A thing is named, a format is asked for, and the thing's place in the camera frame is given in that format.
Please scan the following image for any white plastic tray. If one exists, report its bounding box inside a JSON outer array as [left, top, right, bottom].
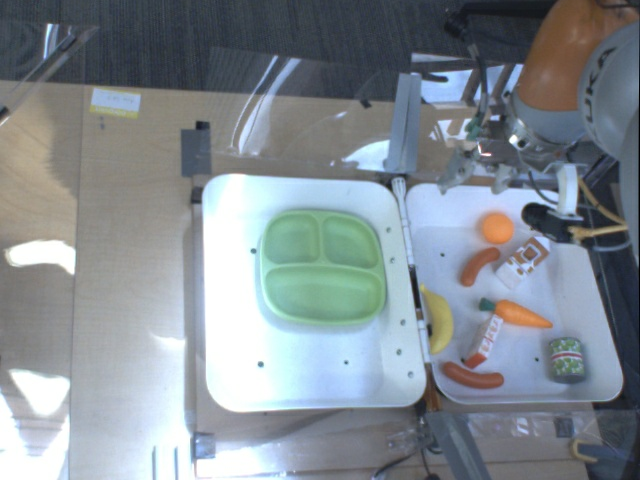
[[201, 172, 428, 413], [404, 182, 625, 404]]

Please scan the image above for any yellow banana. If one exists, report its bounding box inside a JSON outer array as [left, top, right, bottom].
[[418, 282, 455, 356]]

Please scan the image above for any orange ball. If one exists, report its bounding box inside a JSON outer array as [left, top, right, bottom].
[[481, 211, 516, 245]]

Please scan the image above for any black cylinder on white bracket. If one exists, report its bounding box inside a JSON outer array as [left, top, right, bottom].
[[520, 163, 585, 243]]

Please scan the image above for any white and orange carton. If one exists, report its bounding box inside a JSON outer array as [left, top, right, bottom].
[[463, 313, 505, 371]]

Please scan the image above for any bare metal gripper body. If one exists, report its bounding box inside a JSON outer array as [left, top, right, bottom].
[[473, 126, 565, 170]]

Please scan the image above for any orange-brown sausage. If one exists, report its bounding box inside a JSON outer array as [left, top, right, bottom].
[[441, 360, 506, 390], [459, 246, 502, 288]]

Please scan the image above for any green divided plate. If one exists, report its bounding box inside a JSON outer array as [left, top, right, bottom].
[[258, 209, 388, 328]]

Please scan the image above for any white and brown carton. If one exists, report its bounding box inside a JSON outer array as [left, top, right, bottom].
[[494, 235, 552, 291]]

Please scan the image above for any green and white can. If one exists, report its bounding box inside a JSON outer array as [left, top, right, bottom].
[[548, 336, 587, 385]]

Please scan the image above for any thin black and white rod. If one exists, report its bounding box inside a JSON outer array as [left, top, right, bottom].
[[391, 177, 433, 365]]

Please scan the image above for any orange carrot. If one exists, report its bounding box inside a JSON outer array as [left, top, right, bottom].
[[478, 296, 555, 330]]

